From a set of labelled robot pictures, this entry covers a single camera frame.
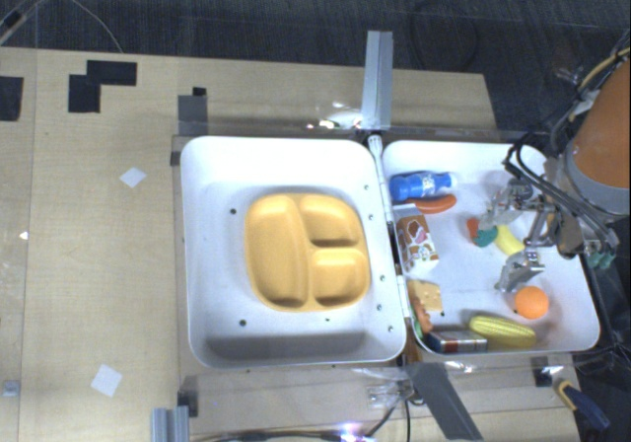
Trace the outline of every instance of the yellow plate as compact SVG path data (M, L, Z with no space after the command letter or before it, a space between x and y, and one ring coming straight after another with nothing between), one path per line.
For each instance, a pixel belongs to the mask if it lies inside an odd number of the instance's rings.
M281 311L346 307L364 297L371 281L359 217L322 194L257 200L245 217L245 261L256 296Z

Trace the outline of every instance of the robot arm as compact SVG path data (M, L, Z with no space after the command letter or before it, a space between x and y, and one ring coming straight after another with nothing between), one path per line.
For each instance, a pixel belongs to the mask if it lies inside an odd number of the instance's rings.
M565 150L546 161L545 177L524 164L525 140L509 150L504 165L515 178L494 197L480 228L508 224L524 212L534 216L524 250L508 258L497 289L513 291L541 273L539 247L556 246L565 258L585 254L594 267L607 267L615 257L618 239L607 225L629 215L629 60L620 62L628 52L610 58L613 70L592 110ZM535 198L533 187L540 191Z

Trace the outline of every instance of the white tray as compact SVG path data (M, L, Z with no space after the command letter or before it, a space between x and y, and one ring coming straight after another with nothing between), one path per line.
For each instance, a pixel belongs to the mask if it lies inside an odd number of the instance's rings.
M406 331L372 155L347 140L199 137L181 159L188 336L213 367L388 361ZM371 286L349 307L291 313L252 291L244 222L266 194L337 196L361 220Z
M527 320L514 312L513 295L494 289L506 256L494 245L474 246L466 229L469 217L485 212L486 203L504 187L510 175L502 160L510 146L456 142L398 141L388 145L383 161L386 177L417 171L456 174L457 204L452 209L426 216L440 261L426 280L440 285L444 315L430 313L440 327L465 327L479 313L509 318L532 327L537 345L526 352L580 351L593 347L599 323L592 295L578 258L563 259L556 248L539 249L546 269L528 284L538 286L550 299L550 309L538 320ZM544 157L525 148L523 158L536 173L543 173ZM510 228L524 238L533 214L526 213ZM522 349L506 352L524 353Z

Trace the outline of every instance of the gray floor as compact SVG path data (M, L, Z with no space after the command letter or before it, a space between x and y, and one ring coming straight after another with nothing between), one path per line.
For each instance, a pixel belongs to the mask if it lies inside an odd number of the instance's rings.
M0 15L20 1L0 0ZM557 75L585 75L608 55L630 15L630 0L78 1L130 53L362 65L366 30L390 30L397 68L483 73L505 129L545 118L549 124L560 114L573 86ZM115 50L103 28L68 0L41 5L9 45ZM628 270L628 221L619 228ZM621 373L585 380L612 415L631 411L631 381ZM628 416L618 417L607 440L631 440Z

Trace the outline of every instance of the cracker box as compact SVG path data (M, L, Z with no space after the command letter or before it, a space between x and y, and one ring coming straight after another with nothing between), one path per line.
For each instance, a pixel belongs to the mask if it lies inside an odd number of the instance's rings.
M439 260L427 220L413 203L395 205L392 210L403 271L408 277L422 278Z

